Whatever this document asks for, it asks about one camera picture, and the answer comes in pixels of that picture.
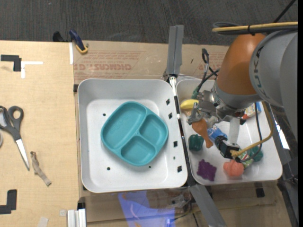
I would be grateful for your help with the teal divided plate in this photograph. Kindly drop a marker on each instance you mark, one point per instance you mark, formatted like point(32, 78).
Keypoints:
point(127, 126)

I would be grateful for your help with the purple toy grapes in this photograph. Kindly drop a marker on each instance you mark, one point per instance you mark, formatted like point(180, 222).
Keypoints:
point(206, 170)

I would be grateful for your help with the blue can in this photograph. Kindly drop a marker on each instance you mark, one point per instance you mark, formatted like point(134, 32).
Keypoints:
point(214, 132)

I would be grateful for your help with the dark green toy vegetable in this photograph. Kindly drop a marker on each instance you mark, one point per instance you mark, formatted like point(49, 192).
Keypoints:
point(258, 155)

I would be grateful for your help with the beige toy bread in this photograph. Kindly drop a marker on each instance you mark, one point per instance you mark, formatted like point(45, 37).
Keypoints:
point(189, 113)

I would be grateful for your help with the pink toy food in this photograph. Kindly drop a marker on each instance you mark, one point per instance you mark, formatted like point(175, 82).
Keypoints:
point(233, 169)

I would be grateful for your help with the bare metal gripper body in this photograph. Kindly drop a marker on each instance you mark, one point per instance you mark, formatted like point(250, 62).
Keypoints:
point(213, 105)

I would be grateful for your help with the brown cardboard board red print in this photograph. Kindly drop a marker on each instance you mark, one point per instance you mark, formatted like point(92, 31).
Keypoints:
point(118, 55)

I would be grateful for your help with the yellow toy lemon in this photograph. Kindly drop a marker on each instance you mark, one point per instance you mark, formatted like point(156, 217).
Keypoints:
point(188, 103)

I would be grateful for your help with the white and red carton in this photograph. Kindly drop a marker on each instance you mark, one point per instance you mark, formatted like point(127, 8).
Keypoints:
point(251, 111)

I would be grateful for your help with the white plastic tray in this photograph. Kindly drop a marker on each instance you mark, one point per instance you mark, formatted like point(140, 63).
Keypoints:
point(260, 171)
point(94, 174)

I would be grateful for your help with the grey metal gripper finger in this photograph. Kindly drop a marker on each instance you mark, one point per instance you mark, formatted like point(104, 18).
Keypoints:
point(211, 121)
point(193, 117)

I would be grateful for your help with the orange toy chicken drumstick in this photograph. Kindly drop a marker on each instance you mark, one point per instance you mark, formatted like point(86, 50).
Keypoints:
point(201, 129)

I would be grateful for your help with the green toy pepper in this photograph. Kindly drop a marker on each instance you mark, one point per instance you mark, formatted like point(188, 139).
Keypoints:
point(196, 142)

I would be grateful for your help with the beige cloth strip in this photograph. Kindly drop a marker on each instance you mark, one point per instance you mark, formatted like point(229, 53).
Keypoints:
point(35, 164)

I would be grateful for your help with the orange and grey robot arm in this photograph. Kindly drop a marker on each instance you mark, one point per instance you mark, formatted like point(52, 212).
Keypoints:
point(236, 70)

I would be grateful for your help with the green and red packet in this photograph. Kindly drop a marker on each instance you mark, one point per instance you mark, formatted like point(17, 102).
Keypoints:
point(247, 161)

